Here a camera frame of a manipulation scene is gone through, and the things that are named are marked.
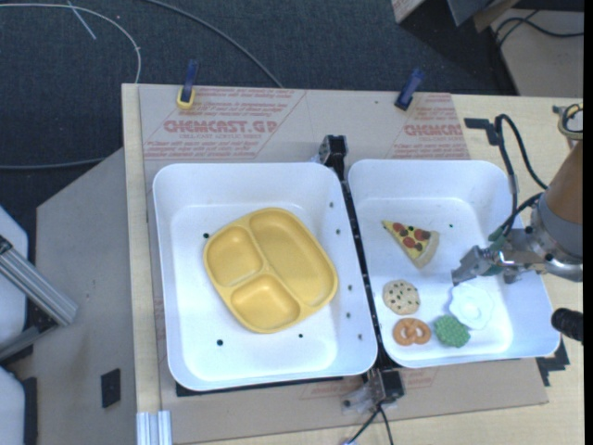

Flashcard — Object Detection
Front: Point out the green toy broccoli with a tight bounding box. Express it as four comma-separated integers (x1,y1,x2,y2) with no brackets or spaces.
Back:
433,313,473,350

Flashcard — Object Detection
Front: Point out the yellow divided plate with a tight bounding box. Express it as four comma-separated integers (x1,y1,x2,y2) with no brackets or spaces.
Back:
202,206,340,335

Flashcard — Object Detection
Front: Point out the brown cardboard board red print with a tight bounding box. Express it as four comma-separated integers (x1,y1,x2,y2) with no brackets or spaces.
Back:
137,84,551,445

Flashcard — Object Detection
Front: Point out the white plastic tray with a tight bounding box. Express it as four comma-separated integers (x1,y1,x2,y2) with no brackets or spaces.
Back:
347,158,562,370
151,161,379,392

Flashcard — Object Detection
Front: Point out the black block with wires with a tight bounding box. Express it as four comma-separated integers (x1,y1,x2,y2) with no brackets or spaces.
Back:
364,368,406,406
318,133,348,181

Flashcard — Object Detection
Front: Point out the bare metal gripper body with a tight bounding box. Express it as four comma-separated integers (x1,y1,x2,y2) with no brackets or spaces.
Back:
501,227,584,284

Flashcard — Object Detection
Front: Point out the black cylinder on white bracket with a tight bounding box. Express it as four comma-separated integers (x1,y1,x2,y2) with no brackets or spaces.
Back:
550,307,584,343

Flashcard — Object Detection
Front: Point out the brown toy pretzel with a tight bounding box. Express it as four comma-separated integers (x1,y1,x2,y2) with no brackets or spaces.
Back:
391,316,434,348

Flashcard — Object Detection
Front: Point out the white toy fried egg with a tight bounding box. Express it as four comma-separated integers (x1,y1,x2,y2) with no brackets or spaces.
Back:
447,281,497,332

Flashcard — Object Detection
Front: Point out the toy pizza slice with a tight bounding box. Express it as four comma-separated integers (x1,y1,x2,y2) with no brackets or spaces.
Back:
380,219,441,270

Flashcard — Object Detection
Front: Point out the toy chocolate chip biscuit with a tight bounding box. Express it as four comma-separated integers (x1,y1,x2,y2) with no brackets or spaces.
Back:
382,278,422,316

